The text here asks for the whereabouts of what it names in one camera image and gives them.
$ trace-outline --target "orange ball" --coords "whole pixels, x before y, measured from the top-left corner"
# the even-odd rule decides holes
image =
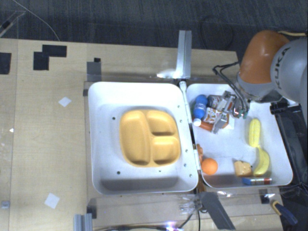
[[[214,175],[218,169],[218,163],[213,158],[206,158],[201,163],[201,169],[207,175]]]

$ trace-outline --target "blue bottle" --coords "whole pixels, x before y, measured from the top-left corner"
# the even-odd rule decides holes
[[[205,95],[199,95],[196,97],[196,104],[193,109],[193,124],[197,127],[201,125],[201,119],[205,116],[206,105],[207,98]]]

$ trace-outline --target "yellow tray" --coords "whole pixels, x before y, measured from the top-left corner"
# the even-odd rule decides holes
[[[120,145],[124,158],[137,167],[160,167],[180,157],[175,120],[158,110],[133,110],[120,120]]]

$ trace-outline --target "white paper square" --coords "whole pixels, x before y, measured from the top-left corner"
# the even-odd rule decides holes
[[[72,100],[67,97],[62,98],[58,103],[63,107],[66,107]]]
[[[57,197],[56,195],[50,193],[48,194],[47,199],[45,200],[45,205],[49,206],[50,208],[55,209],[58,202],[59,202],[60,198]]]

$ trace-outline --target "yellow banana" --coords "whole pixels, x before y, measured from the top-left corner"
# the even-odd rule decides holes
[[[254,176],[264,175],[270,166],[269,154],[264,151],[259,145],[260,131],[260,121],[256,118],[252,119],[249,126],[249,145],[252,147],[257,147],[259,151],[259,164],[254,170]]]

